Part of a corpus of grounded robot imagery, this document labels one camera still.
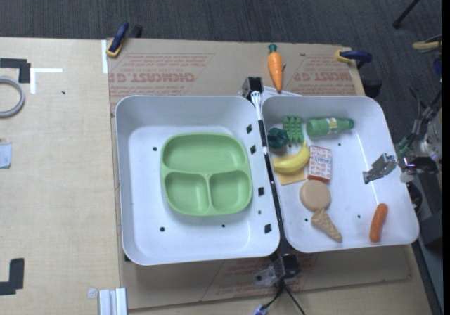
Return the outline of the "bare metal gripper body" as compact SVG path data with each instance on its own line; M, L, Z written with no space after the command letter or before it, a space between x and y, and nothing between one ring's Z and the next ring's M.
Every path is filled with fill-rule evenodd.
M442 171L442 123L431 120L423 138L417 134L403 138L397 143L397 163L407 174Z

